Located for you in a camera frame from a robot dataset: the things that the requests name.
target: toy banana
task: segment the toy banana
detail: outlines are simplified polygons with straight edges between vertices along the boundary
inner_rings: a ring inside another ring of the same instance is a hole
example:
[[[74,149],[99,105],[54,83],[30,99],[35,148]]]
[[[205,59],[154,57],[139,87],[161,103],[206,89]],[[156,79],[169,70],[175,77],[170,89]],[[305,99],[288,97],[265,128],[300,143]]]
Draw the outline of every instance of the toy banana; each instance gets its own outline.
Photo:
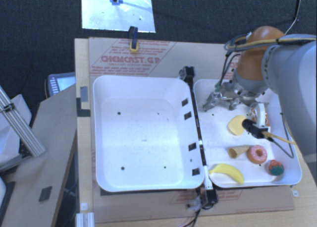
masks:
[[[228,164],[218,164],[215,168],[209,171],[209,174],[213,172],[227,174],[232,177],[235,181],[243,184],[244,178],[242,173],[236,168]]]

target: dark floor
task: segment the dark floor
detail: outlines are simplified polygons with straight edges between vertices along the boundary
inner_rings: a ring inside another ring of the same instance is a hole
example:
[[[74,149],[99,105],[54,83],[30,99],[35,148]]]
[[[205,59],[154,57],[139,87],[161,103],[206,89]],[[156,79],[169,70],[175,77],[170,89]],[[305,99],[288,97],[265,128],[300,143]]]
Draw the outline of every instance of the dark floor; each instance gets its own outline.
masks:
[[[156,33],[140,33],[139,38],[224,43],[262,25],[286,31],[296,0],[152,0],[152,4]],[[316,35],[316,11],[317,0],[301,0],[299,22],[289,33]],[[125,38],[127,33],[82,29],[81,0],[0,0],[0,85],[12,97],[22,93],[35,108],[45,98],[48,75],[74,71],[74,39],[90,36]],[[65,200],[74,205],[71,193]],[[72,207],[62,206],[61,212],[57,226],[62,227]]]

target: toy bread roll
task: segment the toy bread roll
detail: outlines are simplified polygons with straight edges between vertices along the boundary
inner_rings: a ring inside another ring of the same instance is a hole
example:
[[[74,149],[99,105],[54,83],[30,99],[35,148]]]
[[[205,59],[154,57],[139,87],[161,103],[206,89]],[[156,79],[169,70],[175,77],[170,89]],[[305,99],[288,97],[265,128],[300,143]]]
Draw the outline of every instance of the toy bread roll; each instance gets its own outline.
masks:
[[[229,148],[228,154],[231,158],[235,159],[240,156],[242,153],[247,152],[249,150],[249,145],[242,145],[237,147]]]

